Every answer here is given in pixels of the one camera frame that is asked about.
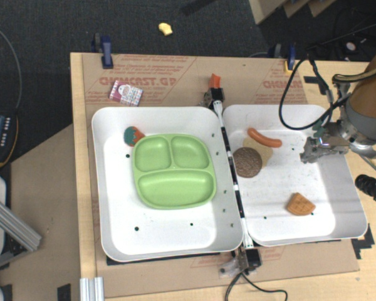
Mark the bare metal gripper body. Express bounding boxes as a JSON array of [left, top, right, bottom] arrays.
[[321, 122, 376, 159]]

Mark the white plastic tray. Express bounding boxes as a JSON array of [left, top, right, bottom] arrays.
[[91, 106, 245, 263], [221, 103, 369, 248]]

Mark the beige bread slice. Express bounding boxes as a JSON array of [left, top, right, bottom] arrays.
[[241, 136, 274, 168]]

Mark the orange sausage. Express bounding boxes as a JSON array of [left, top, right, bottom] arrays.
[[246, 127, 283, 149]]

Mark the orange waffle piece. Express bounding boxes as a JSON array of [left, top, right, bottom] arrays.
[[286, 192, 316, 217]]

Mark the brown round biscuit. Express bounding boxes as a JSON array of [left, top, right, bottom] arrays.
[[232, 146, 263, 179]]

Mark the thin black and white rod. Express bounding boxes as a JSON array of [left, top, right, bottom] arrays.
[[214, 100, 255, 249]]

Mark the green divided plate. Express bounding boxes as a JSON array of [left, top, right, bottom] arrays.
[[132, 133, 217, 211]]

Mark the brown cardboard board red print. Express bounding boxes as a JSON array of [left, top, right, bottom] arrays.
[[81, 53, 361, 298]]

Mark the red and green strawberry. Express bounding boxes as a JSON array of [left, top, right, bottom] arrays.
[[123, 125, 146, 147]]

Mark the yellow toy piece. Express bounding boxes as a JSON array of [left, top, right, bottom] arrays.
[[158, 22, 174, 37]]

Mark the pink and white packet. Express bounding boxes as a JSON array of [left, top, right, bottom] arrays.
[[108, 80, 144, 107]]

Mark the black cylinder on white bracket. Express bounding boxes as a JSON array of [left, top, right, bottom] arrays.
[[354, 174, 376, 204]]

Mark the black block with thin wires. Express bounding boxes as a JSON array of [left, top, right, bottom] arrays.
[[237, 247, 264, 275], [202, 87, 226, 110]]

